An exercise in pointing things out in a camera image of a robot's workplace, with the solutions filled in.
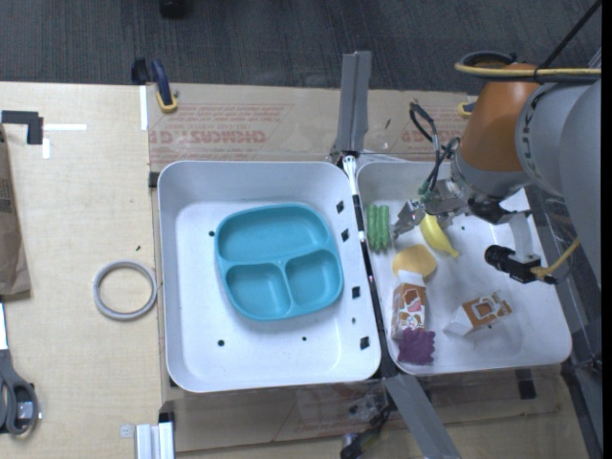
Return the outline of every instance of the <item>white ring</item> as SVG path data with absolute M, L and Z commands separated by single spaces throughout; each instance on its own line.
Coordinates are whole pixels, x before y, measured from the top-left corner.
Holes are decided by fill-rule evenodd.
M 149 297 L 148 301 L 144 303 L 144 306 L 142 306 L 139 310 L 132 311 L 129 313 L 122 313 L 109 308 L 102 302 L 99 296 L 99 286 L 102 282 L 102 279 L 115 269 L 134 269 L 144 275 L 149 281 L 149 284 L 151 285 L 151 296 Z M 155 274 L 153 274 L 153 271 L 151 271 L 148 267 L 145 267 L 142 263 L 137 262 L 135 260 L 116 260 L 115 262 L 111 262 L 110 264 L 107 264 L 102 267 L 96 274 L 96 278 L 94 279 L 94 301 L 96 302 L 96 306 L 98 306 L 98 309 L 103 315 L 112 319 L 129 320 L 141 317 L 153 307 L 153 304 L 155 304 L 156 299 L 157 284 L 155 282 Z

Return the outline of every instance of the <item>beige tabletop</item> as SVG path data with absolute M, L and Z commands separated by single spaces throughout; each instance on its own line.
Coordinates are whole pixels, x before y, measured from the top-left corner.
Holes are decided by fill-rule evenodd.
M 0 435 L 0 458 L 131 458 L 134 440 L 121 431 L 157 424 L 157 312 L 115 321 L 92 298 L 97 272 L 111 261 L 155 267 L 141 106 L 135 86 L 0 83 L 0 110 L 36 111 L 54 126 L 45 132 L 51 154 L 43 158 L 40 145 L 26 144 L 25 126 L 4 125 L 32 279 L 27 295 L 7 299 L 8 338 L 14 367 L 34 383 L 43 417 L 22 440 Z M 117 272 L 102 289 L 123 311 L 148 296 L 135 273 Z M 448 433 L 463 457 L 588 457 L 567 387 L 552 376 L 546 379 L 554 406 L 546 412 L 468 422 L 447 412 Z M 340 445 L 331 437 L 179 455 L 338 458 Z M 385 430 L 368 456 L 422 454 L 399 429 Z

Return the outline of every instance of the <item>black fabric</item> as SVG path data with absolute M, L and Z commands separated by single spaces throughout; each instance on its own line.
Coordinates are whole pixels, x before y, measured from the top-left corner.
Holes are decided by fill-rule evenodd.
M 343 53 L 373 52 L 372 89 L 477 93 L 453 69 L 481 50 L 541 63 L 596 0 L 0 0 L 0 79 L 130 84 L 138 57 L 171 81 L 339 87 Z M 601 9 L 554 65 L 585 66 Z

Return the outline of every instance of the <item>blue divided plate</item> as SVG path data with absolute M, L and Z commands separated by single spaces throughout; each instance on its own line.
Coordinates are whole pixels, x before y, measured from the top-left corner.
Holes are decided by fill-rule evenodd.
M 298 317 L 332 304 L 342 266 L 321 215 L 302 204 L 247 209 L 217 228 L 215 256 L 231 304 L 245 317 Z

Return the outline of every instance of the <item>scissors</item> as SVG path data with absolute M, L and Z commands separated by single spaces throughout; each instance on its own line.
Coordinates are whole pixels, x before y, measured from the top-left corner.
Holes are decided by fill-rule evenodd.
M 4 304 L 0 301 L 0 430 L 11 435 L 30 430 L 38 420 L 38 399 L 32 385 L 12 368 Z

